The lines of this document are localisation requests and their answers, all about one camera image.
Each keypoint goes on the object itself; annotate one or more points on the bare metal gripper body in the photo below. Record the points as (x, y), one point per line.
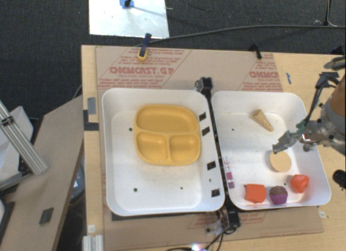
(321, 132)

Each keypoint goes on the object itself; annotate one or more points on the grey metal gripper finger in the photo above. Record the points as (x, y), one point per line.
(308, 145)
(281, 143)

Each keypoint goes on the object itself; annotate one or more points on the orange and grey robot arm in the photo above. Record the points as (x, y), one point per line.
(337, 101)

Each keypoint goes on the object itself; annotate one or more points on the round tan biscuit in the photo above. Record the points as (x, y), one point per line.
(280, 162)

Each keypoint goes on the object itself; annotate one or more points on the beige ice cream cone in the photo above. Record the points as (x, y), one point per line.
(262, 120)

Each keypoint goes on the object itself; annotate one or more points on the white plastic tray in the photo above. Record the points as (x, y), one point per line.
(162, 185)
(248, 150)

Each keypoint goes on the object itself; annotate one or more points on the red orange pepper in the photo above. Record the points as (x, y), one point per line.
(299, 183)

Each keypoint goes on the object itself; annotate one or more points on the purple and brown cupcake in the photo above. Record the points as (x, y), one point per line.
(278, 195)

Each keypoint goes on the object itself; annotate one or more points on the orange folded packet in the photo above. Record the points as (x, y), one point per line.
(254, 193)

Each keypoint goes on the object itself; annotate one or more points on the thin black and white rod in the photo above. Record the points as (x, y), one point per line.
(216, 139)

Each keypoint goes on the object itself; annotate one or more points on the yellow divided plate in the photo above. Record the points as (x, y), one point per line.
(165, 133)

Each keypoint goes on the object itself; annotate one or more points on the brown cardboard board red print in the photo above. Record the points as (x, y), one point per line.
(167, 66)

